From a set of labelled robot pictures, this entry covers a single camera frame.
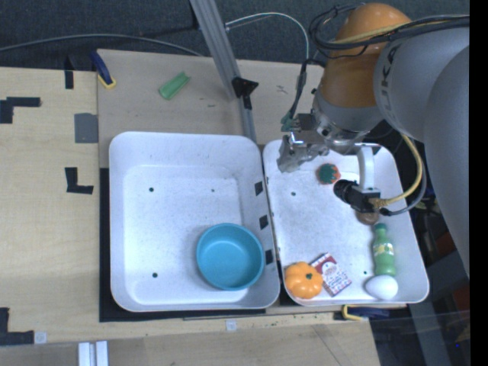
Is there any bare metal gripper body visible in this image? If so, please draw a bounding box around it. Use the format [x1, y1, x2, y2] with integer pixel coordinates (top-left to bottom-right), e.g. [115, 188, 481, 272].
[290, 112, 371, 156]

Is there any orange and green round toy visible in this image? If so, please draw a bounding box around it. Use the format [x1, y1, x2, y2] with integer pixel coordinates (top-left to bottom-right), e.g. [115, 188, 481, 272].
[315, 162, 342, 186]

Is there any white plastic tray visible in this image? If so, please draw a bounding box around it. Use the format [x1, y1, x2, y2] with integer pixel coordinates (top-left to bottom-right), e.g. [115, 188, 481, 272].
[108, 130, 282, 313]
[262, 138, 431, 307]

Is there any brown round toy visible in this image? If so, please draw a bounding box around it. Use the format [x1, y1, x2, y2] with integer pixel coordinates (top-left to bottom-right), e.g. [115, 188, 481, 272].
[355, 210, 380, 226]

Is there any blue bowl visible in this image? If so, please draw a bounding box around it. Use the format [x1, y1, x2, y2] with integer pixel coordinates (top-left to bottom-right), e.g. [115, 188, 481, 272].
[195, 222, 265, 292]

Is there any red and white carton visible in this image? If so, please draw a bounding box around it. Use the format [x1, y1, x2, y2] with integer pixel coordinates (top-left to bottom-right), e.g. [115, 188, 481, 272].
[309, 252, 353, 298]

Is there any green plastic bottle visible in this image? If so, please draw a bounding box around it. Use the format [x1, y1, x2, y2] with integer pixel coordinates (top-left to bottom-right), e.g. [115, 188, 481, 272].
[371, 222, 397, 277]

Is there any orange toy pumpkin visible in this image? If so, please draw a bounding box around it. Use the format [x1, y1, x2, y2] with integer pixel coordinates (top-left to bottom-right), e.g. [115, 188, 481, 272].
[284, 261, 324, 300]

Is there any green curved block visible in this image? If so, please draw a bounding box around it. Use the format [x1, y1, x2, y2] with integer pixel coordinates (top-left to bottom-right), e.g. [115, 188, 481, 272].
[158, 71, 191, 101]

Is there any white egg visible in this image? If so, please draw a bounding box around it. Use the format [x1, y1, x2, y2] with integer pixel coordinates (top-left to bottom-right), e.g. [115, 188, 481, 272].
[364, 274, 400, 301]

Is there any black cylinder on white bracket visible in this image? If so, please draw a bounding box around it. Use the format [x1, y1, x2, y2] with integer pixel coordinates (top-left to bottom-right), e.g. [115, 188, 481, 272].
[332, 145, 382, 213]

